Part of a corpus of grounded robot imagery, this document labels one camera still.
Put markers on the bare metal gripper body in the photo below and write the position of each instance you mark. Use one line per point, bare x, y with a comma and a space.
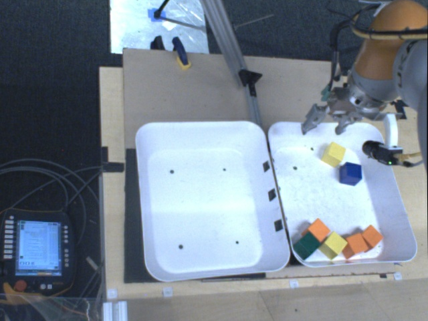
347, 104

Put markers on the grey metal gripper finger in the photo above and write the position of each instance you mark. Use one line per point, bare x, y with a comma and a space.
344, 123
313, 117

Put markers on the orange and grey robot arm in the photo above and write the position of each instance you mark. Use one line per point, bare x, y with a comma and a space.
381, 59

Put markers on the yellow cube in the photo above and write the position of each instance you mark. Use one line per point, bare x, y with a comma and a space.
333, 245
333, 154

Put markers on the blue cube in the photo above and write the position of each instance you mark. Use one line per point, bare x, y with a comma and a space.
350, 173

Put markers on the white plastic tray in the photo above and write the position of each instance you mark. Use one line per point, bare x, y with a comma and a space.
204, 199
321, 199

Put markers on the orange cube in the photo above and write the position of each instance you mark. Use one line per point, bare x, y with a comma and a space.
319, 230
356, 245
372, 237

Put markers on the brown cardboard board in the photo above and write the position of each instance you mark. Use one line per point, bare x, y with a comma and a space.
187, 95

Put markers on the green cube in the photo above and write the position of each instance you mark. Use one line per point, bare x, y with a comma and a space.
307, 246

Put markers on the black cylinder on white bracket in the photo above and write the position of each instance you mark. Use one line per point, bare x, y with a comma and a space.
378, 150

